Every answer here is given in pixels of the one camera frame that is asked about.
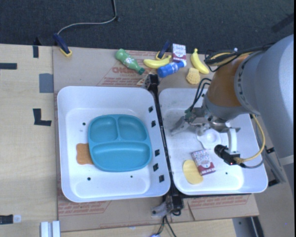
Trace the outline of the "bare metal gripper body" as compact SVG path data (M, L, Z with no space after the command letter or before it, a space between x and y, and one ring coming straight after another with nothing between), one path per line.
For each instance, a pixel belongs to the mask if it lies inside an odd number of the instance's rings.
M186 110L186 122L194 126L206 126L217 132L228 132L227 120L218 118L206 107L194 107Z

